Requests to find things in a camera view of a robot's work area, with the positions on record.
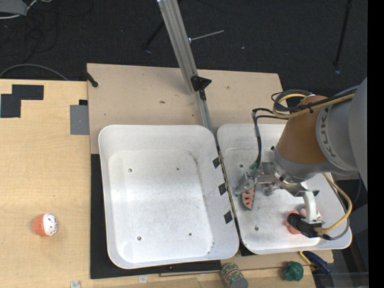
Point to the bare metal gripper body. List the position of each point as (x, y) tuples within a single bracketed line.
[(268, 176)]

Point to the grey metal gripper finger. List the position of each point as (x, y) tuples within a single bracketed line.
[(269, 191), (244, 186)]

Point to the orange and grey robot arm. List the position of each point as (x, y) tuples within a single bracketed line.
[(303, 136)]

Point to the red watermelon slice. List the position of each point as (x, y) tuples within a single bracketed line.
[(248, 200)]

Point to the white plastic tray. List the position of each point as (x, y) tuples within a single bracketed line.
[(270, 220), (162, 196)]

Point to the pink round toy food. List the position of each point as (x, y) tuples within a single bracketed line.
[(295, 229)]

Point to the green broccoli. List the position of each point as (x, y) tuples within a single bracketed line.
[(293, 271)]

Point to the green patterned can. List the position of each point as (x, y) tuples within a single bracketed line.
[(233, 276)]

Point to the brown cardboard board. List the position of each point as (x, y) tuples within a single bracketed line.
[(144, 97)]

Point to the orange and white cupcake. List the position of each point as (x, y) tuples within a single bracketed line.
[(45, 224)]

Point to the black cylinder on white bracket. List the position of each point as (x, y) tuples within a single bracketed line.
[(310, 204)]

